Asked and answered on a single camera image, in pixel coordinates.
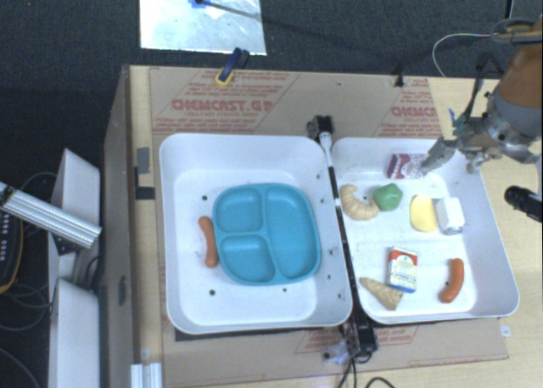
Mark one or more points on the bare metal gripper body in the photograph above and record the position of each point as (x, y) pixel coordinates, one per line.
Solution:
(498, 138)

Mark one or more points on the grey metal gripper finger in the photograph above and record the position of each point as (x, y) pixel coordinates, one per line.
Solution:
(439, 155)
(474, 163)

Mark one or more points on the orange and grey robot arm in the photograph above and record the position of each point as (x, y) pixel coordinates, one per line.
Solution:
(522, 76)

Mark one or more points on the white and silver carton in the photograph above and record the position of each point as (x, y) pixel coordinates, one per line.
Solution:
(450, 215)

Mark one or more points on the yellow oval toy food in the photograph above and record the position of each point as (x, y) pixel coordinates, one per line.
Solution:
(422, 213)

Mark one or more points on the green pepper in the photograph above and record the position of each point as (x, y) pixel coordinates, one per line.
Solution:
(388, 196)

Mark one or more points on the white plastic tray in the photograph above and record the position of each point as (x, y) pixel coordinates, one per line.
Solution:
(479, 250)
(191, 208)

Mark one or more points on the beige croissant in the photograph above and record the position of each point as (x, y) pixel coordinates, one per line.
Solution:
(356, 207)

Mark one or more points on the orange sausage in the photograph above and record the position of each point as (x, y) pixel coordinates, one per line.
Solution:
(455, 280)
(208, 242)

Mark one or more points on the red and yellow carton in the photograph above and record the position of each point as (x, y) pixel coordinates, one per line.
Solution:
(403, 269)

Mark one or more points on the thin black and white rod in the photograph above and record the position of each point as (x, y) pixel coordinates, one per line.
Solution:
(342, 229)

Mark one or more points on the beige pizza slice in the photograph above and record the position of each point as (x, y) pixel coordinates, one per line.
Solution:
(384, 293)

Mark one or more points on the blue divided plate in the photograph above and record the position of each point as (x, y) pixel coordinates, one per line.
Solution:
(275, 216)

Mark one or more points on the brown cardboard board red print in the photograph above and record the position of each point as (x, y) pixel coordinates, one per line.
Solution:
(271, 102)

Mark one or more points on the black cylinder on white bracket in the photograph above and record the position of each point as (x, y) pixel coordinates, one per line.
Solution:
(524, 202)

